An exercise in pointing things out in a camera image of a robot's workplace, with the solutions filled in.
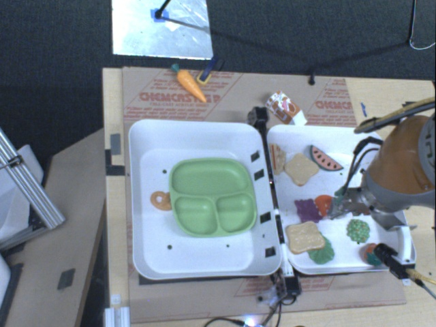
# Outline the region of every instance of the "metal plate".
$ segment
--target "metal plate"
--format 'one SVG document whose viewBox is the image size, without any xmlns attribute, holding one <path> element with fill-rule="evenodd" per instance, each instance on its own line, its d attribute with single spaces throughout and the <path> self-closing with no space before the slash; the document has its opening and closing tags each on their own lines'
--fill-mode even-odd
<svg viewBox="0 0 436 327">
<path fill-rule="evenodd" d="M 213 56 L 206 0 L 112 0 L 113 53 L 116 55 L 210 59 Z"/>
</svg>

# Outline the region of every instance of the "cardboard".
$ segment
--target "cardboard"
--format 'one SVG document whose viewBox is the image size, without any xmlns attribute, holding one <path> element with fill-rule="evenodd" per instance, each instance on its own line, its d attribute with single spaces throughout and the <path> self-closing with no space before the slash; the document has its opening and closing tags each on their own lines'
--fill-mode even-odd
<svg viewBox="0 0 436 327">
<path fill-rule="evenodd" d="M 186 93 L 168 69 L 124 68 L 124 151 L 128 131 L 140 119 L 245 122 L 254 106 L 264 106 L 276 91 L 285 92 L 304 112 L 308 125 L 356 126 L 343 78 L 317 78 L 314 86 L 302 76 L 214 72 L 203 88 L 207 103 Z M 282 124 L 273 115 L 268 126 Z M 131 260 L 131 207 L 125 154 L 129 306 L 132 323 L 267 313 L 259 302 L 273 286 L 269 277 L 149 281 Z M 302 294 L 283 311 L 342 309 L 405 303 L 401 282 L 388 272 L 302 277 Z"/>
</svg>

